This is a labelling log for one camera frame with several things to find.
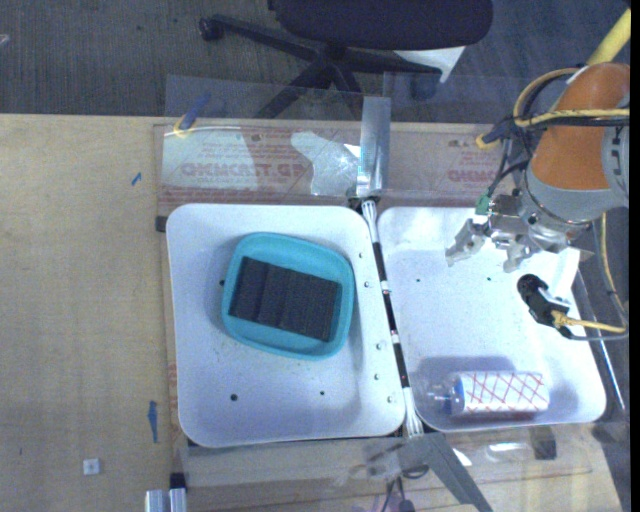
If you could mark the black cylinder on white bracket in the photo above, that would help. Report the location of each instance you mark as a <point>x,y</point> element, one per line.
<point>537,297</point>

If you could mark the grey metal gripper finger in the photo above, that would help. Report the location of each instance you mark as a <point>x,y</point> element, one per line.
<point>515,255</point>
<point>465,242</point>

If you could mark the thin black and white rod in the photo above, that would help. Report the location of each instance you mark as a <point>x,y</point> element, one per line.
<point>381,270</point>

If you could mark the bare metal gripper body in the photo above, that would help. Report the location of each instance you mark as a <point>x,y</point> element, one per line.
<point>515,220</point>

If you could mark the white plastic tray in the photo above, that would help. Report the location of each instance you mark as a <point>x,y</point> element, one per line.
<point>450,320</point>
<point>280,400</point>

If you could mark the black office chair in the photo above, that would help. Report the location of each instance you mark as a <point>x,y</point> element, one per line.
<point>380,22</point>

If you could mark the brown cardboard board red print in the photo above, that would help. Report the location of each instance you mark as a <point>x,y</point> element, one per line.
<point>425,160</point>

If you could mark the blue plate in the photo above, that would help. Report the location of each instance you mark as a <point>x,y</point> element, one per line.
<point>295,247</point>

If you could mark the clear bottle red lattice label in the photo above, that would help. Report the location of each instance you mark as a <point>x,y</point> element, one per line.
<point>500,392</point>

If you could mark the dark grey rectangular block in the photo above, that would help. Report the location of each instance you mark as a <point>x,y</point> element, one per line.
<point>285,297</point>

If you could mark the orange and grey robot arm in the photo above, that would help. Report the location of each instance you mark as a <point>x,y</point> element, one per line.
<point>575,150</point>

